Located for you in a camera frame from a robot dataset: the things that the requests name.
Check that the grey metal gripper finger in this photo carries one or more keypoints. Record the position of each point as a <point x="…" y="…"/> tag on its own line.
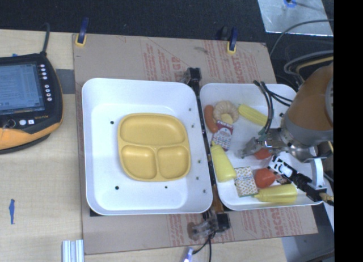
<point x="267" y="144"/>
<point x="250" y="147"/>

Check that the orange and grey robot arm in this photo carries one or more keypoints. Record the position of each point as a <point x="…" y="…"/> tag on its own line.
<point x="309" y="105"/>

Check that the red and white carton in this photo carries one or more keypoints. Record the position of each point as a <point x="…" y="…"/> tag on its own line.
<point x="222" y="136"/>

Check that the white plastic tray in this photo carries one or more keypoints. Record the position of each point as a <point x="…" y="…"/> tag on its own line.
<point x="244" y="93"/>
<point x="105" y="147"/>

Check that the beige doughnut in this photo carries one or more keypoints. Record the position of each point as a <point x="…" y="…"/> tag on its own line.
<point x="224" y="107"/>

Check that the yellow corn cob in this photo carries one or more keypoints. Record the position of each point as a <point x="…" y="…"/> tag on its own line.
<point x="252" y="114"/>

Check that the brown cardboard board red print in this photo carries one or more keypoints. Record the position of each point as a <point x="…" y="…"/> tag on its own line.
<point x="127" y="56"/>

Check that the orange sausage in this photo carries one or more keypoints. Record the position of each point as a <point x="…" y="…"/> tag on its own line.
<point x="210" y="119"/>

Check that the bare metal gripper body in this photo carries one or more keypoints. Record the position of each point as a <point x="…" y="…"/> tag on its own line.
<point x="276" y="141"/>

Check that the yellow squeeze bottle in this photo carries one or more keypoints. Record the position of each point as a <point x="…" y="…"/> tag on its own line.
<point x="222" y="164"/>
<point x="279" y="194"/>

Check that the thin black and white rod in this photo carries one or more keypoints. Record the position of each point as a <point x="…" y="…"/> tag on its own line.
<point x="204" y="139"/>

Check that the small yellow wedge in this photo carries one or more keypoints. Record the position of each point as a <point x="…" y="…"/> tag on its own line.
<point x="227" y="118"/>

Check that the yellow divided plate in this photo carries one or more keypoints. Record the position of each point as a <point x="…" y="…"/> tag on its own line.
<point x="153" y="147"/>

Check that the yellow and white carton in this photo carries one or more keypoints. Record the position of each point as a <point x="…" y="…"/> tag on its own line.
<point x="245" y="182"/>

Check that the black and white packet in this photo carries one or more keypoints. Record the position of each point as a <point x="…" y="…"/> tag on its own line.
<point x="280" y="166"/>

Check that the black cylinder on white bracket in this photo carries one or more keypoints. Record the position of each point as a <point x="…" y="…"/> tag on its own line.
<point x="317" y="171"/>

